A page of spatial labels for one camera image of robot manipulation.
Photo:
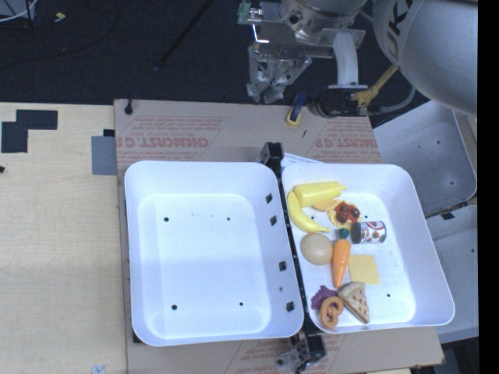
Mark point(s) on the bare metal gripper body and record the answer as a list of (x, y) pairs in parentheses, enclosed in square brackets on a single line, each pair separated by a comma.
[(280, 39)]

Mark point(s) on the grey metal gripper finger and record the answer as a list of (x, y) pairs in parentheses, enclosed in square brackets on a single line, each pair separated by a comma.
[(258, 86), (281, 78)]

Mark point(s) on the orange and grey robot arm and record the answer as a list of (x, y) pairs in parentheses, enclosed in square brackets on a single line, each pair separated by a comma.
[(436, 45)]

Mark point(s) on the white paper sheet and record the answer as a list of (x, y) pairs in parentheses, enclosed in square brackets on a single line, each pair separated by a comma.
[(300, 159)]

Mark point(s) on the brown cardboard board, red print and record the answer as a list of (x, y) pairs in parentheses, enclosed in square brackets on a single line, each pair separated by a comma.
[(187, 138)]

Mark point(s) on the yellow mustard bottle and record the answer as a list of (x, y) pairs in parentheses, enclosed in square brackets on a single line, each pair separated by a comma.
[(316, 193)]

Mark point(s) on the orange flat slice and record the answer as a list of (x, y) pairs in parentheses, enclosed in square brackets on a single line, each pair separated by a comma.
[(325, 205)]

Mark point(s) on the yellow banana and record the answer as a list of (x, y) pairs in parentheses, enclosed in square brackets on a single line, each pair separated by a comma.
[(298, 216)]

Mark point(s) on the yellow spaghetti with meatballs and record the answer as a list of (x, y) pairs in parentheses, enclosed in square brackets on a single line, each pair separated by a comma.
[(345, 213)]

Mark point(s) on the thin black rod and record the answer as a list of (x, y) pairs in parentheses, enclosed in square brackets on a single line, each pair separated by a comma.
[(290, 232)]

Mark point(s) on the beige round bread bun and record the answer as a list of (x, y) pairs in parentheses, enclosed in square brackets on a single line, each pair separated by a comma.
[(316, 248)]

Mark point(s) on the small red and white can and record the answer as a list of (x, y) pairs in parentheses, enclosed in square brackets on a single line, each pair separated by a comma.
[(372, 232)]

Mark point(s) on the white plastic tray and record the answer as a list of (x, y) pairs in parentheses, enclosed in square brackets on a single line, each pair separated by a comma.
[(206, 259), (401, 263)]

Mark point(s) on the orange carrot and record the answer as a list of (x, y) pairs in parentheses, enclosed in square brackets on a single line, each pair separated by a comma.
[(340, 259)]

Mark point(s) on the yellow cheese slice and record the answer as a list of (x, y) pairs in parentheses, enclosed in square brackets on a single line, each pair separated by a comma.
[(364, 269)]

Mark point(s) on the purple grapes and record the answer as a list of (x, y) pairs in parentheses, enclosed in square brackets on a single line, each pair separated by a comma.
[(319, 297)]

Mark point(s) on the pizza slice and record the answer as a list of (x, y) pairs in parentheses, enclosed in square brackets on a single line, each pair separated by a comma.
[(356, 300)]

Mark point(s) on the brown pretzel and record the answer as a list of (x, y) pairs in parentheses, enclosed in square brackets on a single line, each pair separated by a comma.
[(331, 313)]

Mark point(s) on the black cylinder on white bracket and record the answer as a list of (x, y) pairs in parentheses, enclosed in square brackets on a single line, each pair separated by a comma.
[(346, 68)]

